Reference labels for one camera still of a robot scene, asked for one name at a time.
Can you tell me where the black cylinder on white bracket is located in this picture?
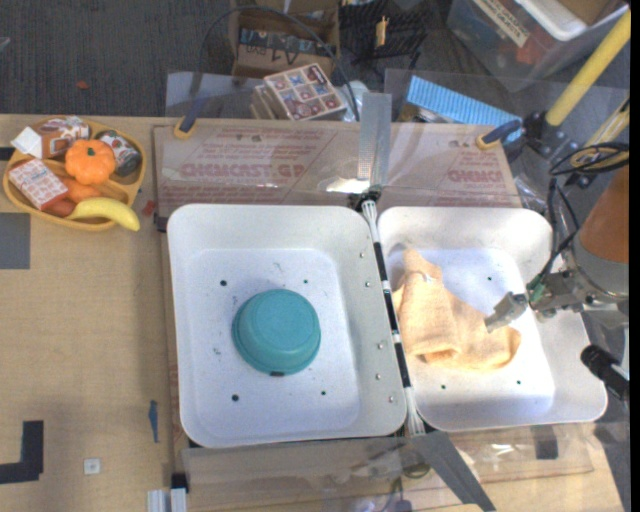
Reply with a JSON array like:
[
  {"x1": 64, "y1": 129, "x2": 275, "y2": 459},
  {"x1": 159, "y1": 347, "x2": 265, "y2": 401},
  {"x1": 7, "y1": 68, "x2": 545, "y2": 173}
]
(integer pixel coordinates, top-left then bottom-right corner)
[{"x1": 579, "y1": 319, "x2": 631, "y2": 402}]

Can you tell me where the yellow banana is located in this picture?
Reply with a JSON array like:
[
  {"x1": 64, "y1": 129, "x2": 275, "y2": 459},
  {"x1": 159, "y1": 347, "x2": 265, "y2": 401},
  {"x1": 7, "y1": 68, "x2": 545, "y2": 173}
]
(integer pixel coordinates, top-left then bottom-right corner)
[{"x1": 66, "y1": 196, "x2": 142, "y2": 233}]

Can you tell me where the small red and white can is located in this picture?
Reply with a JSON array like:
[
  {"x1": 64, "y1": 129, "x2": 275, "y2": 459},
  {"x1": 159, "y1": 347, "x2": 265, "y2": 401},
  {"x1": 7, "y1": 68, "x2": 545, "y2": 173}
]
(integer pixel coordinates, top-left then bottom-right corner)
[{"x1": 96, "y1": 129, "x2": 143, "y2": 178}]

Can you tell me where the black block with thin wires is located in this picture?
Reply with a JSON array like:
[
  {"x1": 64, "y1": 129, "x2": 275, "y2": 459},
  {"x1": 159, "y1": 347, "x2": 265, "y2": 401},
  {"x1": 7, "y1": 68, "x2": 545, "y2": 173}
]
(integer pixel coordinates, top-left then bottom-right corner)
[{"x1": 348, "y1": 183, "x2": 383, "y2": 211}]

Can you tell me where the pale orange cloth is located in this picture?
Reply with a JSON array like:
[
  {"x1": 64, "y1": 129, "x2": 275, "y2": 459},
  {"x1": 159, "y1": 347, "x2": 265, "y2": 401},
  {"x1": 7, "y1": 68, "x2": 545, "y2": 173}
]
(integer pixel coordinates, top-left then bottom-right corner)
[{"x1": 391, "y1": 247, "x2": 523, "y2": 373}]

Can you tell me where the brown and white packet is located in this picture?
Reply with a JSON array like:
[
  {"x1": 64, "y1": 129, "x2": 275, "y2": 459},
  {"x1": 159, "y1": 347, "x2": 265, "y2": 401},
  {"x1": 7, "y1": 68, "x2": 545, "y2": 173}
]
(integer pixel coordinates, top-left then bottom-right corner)
[{"x1": 33, "y1": 116, "x2": 92, "y2": 159}]

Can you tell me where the brown cardboard board red print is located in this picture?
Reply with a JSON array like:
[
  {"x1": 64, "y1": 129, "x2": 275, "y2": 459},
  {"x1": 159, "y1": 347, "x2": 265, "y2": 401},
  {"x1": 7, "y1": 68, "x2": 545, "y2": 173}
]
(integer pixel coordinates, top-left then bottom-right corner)
[{"x1": 151, "y1": 121, "x2": 597, "y2": 503}]

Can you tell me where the orange toy pumpkin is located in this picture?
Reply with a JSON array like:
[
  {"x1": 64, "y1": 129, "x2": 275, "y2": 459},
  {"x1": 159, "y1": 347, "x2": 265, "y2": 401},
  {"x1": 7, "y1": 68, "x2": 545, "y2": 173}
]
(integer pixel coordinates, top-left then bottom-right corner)
[{"x1": 64, "y1": 138, "x2": 118, "y2": 187}]

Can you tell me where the white cube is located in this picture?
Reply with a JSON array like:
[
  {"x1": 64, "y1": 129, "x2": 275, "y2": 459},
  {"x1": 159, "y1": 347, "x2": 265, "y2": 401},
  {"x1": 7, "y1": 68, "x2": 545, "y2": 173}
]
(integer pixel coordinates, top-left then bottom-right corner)
[{"x1": 9, "y1": 125, "x2": 44, "y2": 159}]

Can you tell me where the teal bowl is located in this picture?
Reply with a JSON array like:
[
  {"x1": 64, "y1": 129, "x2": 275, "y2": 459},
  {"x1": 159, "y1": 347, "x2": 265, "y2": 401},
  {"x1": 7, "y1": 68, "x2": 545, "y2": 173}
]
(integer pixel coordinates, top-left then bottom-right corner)
[{"x1": 230, "y1": 288, "x2": 323, "y2": 378}]

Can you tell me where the orange carrot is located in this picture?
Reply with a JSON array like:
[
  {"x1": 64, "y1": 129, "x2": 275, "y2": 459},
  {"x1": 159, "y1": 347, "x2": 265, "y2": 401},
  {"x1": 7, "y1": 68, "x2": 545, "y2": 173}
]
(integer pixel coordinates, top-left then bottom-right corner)
[{"x1": 59, "y1": 176, "x2": 104, "y2": 204}]

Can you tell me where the yellow divided plate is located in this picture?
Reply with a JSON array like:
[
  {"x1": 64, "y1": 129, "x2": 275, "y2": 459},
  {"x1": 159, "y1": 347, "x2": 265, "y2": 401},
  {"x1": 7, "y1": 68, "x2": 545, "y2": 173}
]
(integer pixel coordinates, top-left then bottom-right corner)
[{"x1": 1, "y1": 115, "x2": 148, "y2": 233}]

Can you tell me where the white plastic tray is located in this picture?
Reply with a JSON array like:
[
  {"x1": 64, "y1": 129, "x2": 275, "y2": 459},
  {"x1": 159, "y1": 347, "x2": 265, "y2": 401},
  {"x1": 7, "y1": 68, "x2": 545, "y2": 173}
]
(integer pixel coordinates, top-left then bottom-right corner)
[
  {"x1": 165, "y1": 202, "x2": 409, "y2": 449},
  {"x1": 376, "y1": 205, "x2": 609, "y2": 434}
]

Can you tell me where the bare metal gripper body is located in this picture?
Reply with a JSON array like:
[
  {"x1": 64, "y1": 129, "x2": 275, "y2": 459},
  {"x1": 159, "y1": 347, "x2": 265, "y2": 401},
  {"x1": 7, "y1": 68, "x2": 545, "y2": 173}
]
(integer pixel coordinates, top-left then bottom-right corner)
[{"x1": 535, "y1": 267, "x2": 627, "y2": 318}]

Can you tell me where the red sausage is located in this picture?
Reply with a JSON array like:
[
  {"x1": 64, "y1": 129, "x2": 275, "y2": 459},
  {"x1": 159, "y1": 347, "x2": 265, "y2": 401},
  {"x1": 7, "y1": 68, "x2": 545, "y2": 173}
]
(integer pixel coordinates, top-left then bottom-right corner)
[{"x1": 41, "y1": 198, "x2": 77, "y2": 219}]

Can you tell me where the red and white carton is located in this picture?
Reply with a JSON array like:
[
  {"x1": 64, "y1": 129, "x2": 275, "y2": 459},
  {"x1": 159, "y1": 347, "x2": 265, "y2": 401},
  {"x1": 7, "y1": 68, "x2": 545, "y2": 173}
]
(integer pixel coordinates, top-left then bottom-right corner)
[{"x1": 6, "y1": 158, "x2": 70, "y2": 212}]

